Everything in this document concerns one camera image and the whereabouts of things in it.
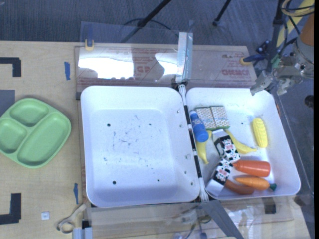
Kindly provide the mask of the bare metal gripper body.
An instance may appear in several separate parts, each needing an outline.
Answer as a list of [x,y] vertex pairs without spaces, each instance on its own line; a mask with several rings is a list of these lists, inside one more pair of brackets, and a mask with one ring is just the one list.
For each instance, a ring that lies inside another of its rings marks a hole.
[[273,76],[277,80],[289,79],[300,81],[303,78],[314,77],[314,63],[299,56],[284,56],[273,69]]

